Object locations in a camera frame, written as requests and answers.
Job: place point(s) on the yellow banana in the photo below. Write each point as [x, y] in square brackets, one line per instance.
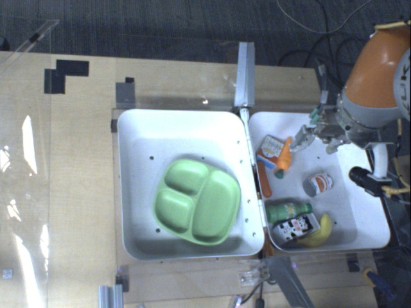
[321, 234]

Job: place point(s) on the red sausage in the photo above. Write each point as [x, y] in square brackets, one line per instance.
[266, 183]

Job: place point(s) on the white and orange can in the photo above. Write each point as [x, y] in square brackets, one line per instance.
[319, 184]

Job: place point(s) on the green bottle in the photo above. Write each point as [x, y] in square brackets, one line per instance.
[285, 211]

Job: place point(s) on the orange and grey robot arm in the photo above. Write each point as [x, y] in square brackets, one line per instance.
[369, 79]

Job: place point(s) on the green divided plate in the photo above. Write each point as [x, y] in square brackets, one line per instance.
[205, 204]

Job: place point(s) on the black cylinder on white bracket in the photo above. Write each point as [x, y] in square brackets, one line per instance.
[366, 178]

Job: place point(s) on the white and blue packet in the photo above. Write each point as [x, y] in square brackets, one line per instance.
[271, 149]

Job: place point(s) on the white plastic tray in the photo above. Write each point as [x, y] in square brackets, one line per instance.
[353, 210]
[141, 172]

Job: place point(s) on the orange carrot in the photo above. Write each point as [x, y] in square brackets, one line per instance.
[284, 160]

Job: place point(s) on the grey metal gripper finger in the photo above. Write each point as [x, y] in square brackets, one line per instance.
[334, 146]
[302, 138]

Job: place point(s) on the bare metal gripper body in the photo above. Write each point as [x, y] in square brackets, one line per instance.
[334, 127]

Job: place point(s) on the cow print carton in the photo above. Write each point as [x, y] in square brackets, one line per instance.
[297, 228]

